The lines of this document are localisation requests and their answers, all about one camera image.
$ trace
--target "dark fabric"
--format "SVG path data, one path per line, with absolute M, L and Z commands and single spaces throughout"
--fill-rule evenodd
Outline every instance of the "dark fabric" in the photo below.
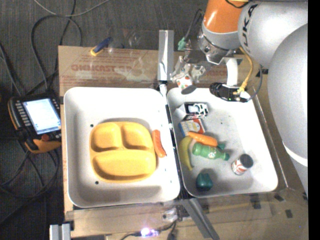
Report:
M 73 0 L 38 0 L 46 8 L 58 14 L 72 12 Z M 104 0 L 76 0 L 75 14 L 81 13 Z M 208 0 L 110 0 L 82 16 L 72 19 L 82 33 L 82 46 L 94 47 L 107 37 L 132 49 L 158 49 L 159 30 L 174 30 L 174 43 L 187 32 L 197 9 L 206 9 Z M 43 80 L 40 68 L 32 51 L 31 31 L 34 24 L 50 15 L 33 0 L 0 0 L 0 45 L 9 69 L 22 95 L 29 93 Z M 68 20 L 62 17 L 48 17 L 34 30 L 34 43 L 46 76 L 55 71 L 57 46 Z M 64 35 L 63 45 L 78 46 L 80 38 L 74 24 Z M 53 78 L 52 88 L 58 94 L 59 77 Z M 33 93 L 45 90 L 43 84 Z M 24 152 L 14 138 L 7 101 L 18 93 L 12 87 L 5 64 L 0 61 L 0 183 L 13 176 L 24 159 Z M 61 159 L 61 149 L 57 150 Z M 47 183 L 55 166 L 48 154 L 33 154 L 30 159 Z M 30 160 L 27 160 L 10 189 L 22 195 L 32 195 L 41 188 Z M 57 179 L 44 198 L 23 206 L 0 225 L 1 240 L 49 239 L 49 225 L 64 222 L 62 168 Z M 0 222 L 24 203 L 0 191 Z

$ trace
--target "white wire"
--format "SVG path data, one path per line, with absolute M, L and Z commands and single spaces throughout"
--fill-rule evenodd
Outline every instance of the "white wire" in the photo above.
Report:
M 49 9 L 45 8 L 45 7 L 44 7 L 41 3 L 39 3 L 37 0 L 33 0 L 33 1 L 35 1 L 35 2 L 37 3 L 37 5 L 39 5 L 42 9 L 46 10 L 48 13 L 53 14 L 53 15 L 59 15 L 58 13 L 55 13 L 55 12 L 50 11 Z M 88 10 L 84 11 L 84 12 L 81 12 L 81 13 L 77 13 L 77 14 L 70 14 L 70 15 L 61 15 L 61 16 L 64 16 L 64 17 L 75 17 L 75 16 L 81 16 L 81 15 L 84 15 L 84 14 L 86 14 L 86 13 L 88 13 L 88 12 L 92 11 L 93 9 L 95 9 L 95 8 L 97 8 L 97 7 L 99 7 L 99 6 L 103 5 L 103 4 L 105 4 L 105 3 L 106 3 L 106 2 L 108 2 L 108 1 L 110 1 L 110 0 L 104 0 L 103 2 L 98 3 L 98 4 L 97 4 L 97 5 L 95 5 L 94 7 L 90 8 L 90 9 L 88 9 Z

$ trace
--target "green pepper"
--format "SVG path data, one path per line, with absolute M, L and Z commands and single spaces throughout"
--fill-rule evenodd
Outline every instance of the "green pepper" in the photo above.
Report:
M 214 186 L 209 174 L 202 172 L 196 177 L 195 183 L 199 191 L 209 191 Z

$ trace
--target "carrot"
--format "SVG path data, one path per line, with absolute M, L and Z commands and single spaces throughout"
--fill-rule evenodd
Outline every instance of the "carrot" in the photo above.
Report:
M 159 130 L 152 131 L 152 142 L 153 142 L 154 151 L 155 151 L 156 155 L 159 158 L 164 158 L 167 155 L 167 153 L 164 150 L 164 148 L 162 147 Z
M 208 145 L 208 146 L 212 146 L 212 147 L 218 146 L 218 141 L 214 137 L 207 136 L 207 135 L 197 133 L 194 131 L 189 131 L 188 135 L 203 145 Z

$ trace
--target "black floor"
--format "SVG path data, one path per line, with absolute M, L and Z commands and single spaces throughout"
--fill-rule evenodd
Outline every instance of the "black floor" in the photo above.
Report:
M 38 1 L 49 11 L 66 16 L 86 12 L 105 0 Z M 82 15 L 67 18 L 51 14 L 34 0 L 0 0 L 0 45 L 3 50 L 0 57 L 1 240 L 49 239 L 49 225 L 64 222 L 61 163 L 58 166 L 61 149 L 50 154 L 26 156 L 24 146 L 15 139 L 7 109 L 8 99 L 43 93 L 47 89 L 59 93 L 56 72 L 59 44 L 94 47 L 113 36 L 126 48 L 157 50 L 158 39 L 148 36 L 153 37 L 159 30 L 174 30 L 177 47 L 197 9 L 205 10 L 207 1 L 110 0 Z M 140 42 L 124 39 L 124 29 L 143 38 Z M 43 75 L 53 75 L 48 78 L 47 88 Z M 14 177 L 20 164 L 22 169 Z

